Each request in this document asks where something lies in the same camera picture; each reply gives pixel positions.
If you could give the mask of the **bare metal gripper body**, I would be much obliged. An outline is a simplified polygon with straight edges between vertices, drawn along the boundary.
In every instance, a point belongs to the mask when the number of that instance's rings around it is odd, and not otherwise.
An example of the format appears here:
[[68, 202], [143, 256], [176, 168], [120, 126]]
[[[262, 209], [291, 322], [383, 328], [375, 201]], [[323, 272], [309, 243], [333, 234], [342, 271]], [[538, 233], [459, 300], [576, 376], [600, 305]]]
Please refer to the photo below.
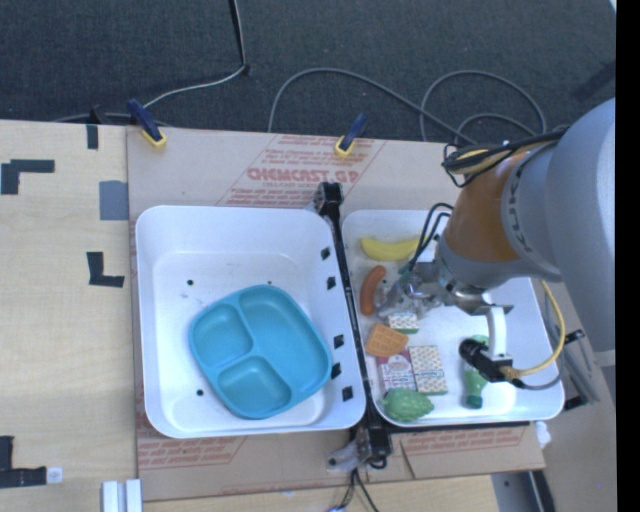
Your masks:
[[399, 281], [407, 300], [432, 296], [436, 300], [434, 309], [453, 306], [469, 315], [484, 315], [494, 306], [486, 289], [455, 278], [440, 260], [416, 263], [412, 269], [406, 267]]

